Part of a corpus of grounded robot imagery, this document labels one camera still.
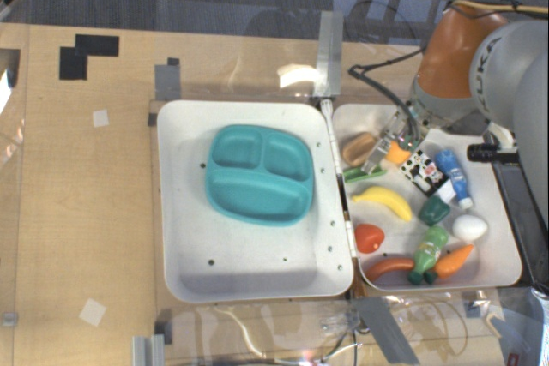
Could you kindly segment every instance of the dark green bottle cap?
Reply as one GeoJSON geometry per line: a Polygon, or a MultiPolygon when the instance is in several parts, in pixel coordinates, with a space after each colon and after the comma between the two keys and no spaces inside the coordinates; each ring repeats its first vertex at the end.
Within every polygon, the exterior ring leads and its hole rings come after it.
{"type": "Polygon", "coordinates": [[[419,219],[427,225],[435,225],[448,214],[449,206],[434,195],[425,202],[419,211],[419,219]]]}
{"type": "Polygon", "coordinates": [[[408,280],[410,281],[411,284],[419,285],[423,280],[423,276],[421,276],[421,273],[419,272],[412,271],[408,274],[408,280]]]}
{"type": "Polygon", "coordinates": [[[438,275],[437,275],[437,272],[433,272],[432,270],[429,270],[423,274],[423,277],[427,281],[427,284],[433,284],[437,280],[438,275]]]}

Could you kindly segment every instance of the white plastic tray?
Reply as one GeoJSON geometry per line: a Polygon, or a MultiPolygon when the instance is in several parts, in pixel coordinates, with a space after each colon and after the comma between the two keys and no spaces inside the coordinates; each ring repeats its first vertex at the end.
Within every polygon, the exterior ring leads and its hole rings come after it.
{"type": "Polygon", "coordinates": [[[166,284],[178,299],[211,303],[344,292],[353,265],[322,114],[308,105],[173,101],[158,116],[166,284]],[[205,192],[217,132],[253,124],[296,135],[311,150],[311,210],[269,227],[215,211],[205,192]]]}
{"type": "MultiPolygon", "coordinates": [[[[370,132],[379,134],[383,126],[395,113],[393,105],[343,105],[334,114],[334,131],[340,150],[354,136],[370,132]]],[[[468,179],[468,189],[474,201],[470,213],[481,217],[488,224],[488,232],[474,242],[474,250],[465,266],[454,276],[437,279],[435,284],[411,285],[406,272],[387,273],[375,283],[370,284],[380,291],[421,291],[459,288],[483,288],[514,284],[522,271],[521,259],[510,228],[509,219],[499,193],[498,183],[489,164],[472,163],[467,159],[467,146],[481,143],[476,136],[448,135],[432,129],[421,149],[431,158],[435,153],[451,148],[468,179]]],[[[421,242],[428,226],[418,219],[418,213],[426,197],[411,184],[404,175],[393,166],[387,174],[356,183],[346,184],[349,213],[353,226],[360,223],[377,225],[385,232],[385,241],[372,254],[359,254],[363,275],[367,268],[388,257],[413,257],[413,252],[421,242]],[[381,185],[403,195],[409,202],[414,216],[409,223],[398,219],[387,207],[374,202],[352,202],[351,196],[359,194],[372,185],[381,185]]],[[[452,224],[457,216],[463,214],[455,201],[451,203],[451,212],[440,225],[450,234],[446,249],[456,249],[464,243],[451,236],[452,224]]]]}

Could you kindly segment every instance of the yellow cable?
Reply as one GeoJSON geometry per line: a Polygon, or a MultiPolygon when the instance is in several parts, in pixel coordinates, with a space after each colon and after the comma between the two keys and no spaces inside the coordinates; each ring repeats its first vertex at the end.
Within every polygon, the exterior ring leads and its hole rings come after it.
{"type": "Polygon", "coordinates": [[[490,3],[471,2],[470,0],[454,0],[453,5],[469,6],[476,9],[491,9],[493,11],[509,11],[523,13],[549,14],[549,8],[541,6],[526,6],[526,5],[496,5],[490,3]]]}

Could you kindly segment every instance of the white egg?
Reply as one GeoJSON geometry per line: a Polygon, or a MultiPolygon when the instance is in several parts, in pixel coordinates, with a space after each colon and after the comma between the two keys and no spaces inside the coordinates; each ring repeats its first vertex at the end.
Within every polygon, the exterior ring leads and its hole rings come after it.
{"type": "Polygon", "coordinates": [[[457,217],[452,226],[454,237],[462,241],[474,241],[482,237],[488,230],[488,224],[474,215],[462,215],[457,217]]]}

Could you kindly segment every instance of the teal plate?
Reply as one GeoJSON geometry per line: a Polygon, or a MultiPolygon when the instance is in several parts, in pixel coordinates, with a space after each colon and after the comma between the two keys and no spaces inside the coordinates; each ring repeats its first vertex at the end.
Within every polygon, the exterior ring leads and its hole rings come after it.
{"type": "Polygon", "coordinates": [[[297,137],[255,125],[230,125],[212,142],[206,195],[224,215],[261,225],[291,225],[311,207],[312,157],[297,137]]]}

